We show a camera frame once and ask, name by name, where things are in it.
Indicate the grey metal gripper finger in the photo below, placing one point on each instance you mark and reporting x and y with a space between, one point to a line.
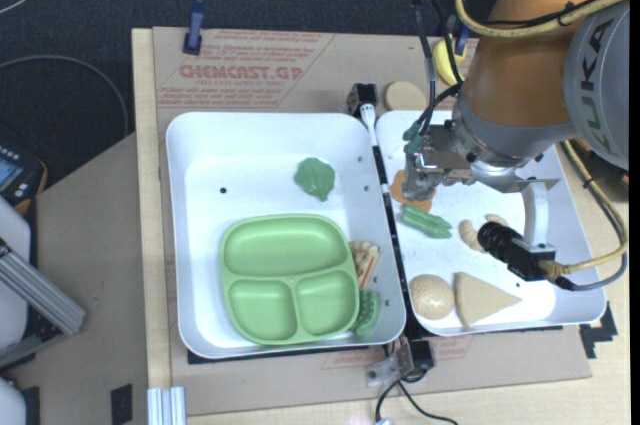
428 189
411 187

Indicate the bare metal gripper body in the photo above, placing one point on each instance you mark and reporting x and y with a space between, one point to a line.
445 155

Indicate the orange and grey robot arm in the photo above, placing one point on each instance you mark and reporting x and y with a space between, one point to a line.
520 73

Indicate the orange toy slice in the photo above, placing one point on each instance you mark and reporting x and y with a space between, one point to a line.
397 190

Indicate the thin black and white rod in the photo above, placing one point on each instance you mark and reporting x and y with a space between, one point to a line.
384 185

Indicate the green asparagus bundle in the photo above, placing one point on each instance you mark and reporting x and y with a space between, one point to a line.
425 220

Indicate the beige croissant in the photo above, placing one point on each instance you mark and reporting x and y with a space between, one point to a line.
470 235

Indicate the round beige biscuit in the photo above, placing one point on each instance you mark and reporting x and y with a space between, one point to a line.
404 95

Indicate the white plastic tray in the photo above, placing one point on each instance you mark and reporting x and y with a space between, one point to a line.
250 183
500 208

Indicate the green lettuce leaf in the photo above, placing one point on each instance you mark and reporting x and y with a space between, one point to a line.
314 175

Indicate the beige bread roll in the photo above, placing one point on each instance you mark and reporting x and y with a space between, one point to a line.
431 295

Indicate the beige triangular wedge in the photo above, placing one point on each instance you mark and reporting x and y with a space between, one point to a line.
480 298

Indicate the green pea pod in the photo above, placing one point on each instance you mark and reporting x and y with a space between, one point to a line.
370 310

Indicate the green divided plate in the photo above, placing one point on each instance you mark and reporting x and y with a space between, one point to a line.
285 253

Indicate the brown cardboard board red print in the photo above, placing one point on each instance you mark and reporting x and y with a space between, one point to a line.
260 73

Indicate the black cylinder on white bracket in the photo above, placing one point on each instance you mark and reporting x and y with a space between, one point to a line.
505 245

